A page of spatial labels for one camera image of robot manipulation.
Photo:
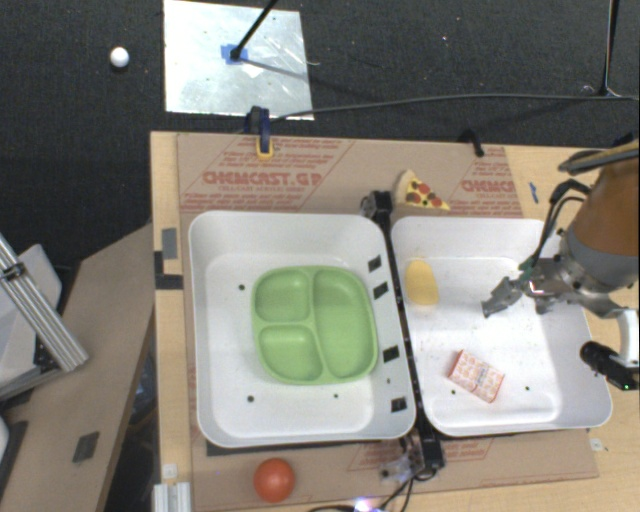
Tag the brown cardboard board red print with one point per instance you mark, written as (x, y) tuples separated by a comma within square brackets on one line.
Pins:
[(320, 175)]

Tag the toy pizza slice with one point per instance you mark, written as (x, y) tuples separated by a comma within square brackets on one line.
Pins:
[(420, 192)]

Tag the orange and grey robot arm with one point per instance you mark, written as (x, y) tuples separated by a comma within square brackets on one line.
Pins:
[(607, 220)]

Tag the green divided plate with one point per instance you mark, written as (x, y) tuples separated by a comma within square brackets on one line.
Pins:
[(345, 320)]

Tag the black cylinder on white bracket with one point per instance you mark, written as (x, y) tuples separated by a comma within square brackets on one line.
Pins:
[(607, 360)]

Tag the white plastic tray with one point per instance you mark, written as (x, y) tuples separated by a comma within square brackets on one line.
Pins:
[(300, 410), (530, 350)]

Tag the yellow oval biscuit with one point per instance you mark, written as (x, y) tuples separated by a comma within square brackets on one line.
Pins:
[(421, 282)]

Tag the thin black rod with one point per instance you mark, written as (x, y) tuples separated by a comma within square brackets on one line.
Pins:
[(406, 330)]

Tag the red-orange ball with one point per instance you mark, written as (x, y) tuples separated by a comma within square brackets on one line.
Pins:
[(274, 480)]

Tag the orange and white packet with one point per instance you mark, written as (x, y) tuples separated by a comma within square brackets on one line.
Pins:
[(475, 376)]

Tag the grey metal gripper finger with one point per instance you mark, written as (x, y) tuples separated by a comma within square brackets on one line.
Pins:
[(500, 298), (549, 305)]

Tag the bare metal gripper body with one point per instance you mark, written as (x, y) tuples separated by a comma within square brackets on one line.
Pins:
[(565, 282)]

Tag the white ball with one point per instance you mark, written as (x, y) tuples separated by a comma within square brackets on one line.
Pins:
[(119, 56)]

